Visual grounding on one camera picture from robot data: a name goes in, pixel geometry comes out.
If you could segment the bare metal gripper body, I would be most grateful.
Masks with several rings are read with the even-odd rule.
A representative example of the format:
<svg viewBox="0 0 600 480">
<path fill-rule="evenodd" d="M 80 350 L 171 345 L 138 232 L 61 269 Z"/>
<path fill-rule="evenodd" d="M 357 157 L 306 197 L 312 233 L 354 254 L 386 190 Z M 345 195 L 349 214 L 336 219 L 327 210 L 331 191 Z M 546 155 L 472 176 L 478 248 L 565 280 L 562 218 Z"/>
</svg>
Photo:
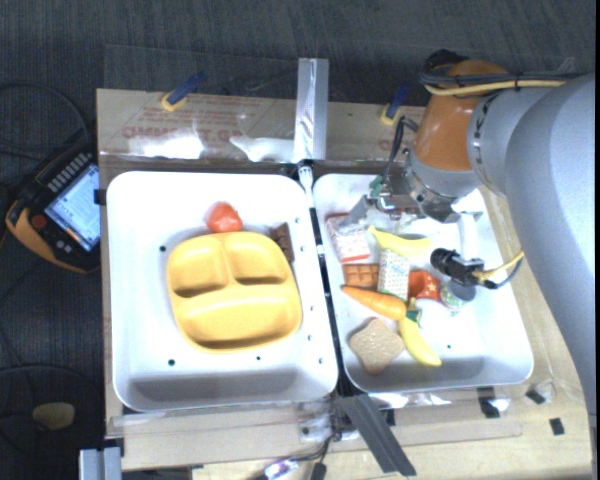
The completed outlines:
<svg viewBox="0 0 600 480">
<path fill-rule="evenodd" d="M 377 206 L 388 213 L 404 212 L 443 224 L 456 223 L 460 213 L 454 205 L 480 184 L 471 171 L 409 168 L 379 177 Z"/>
</svg>

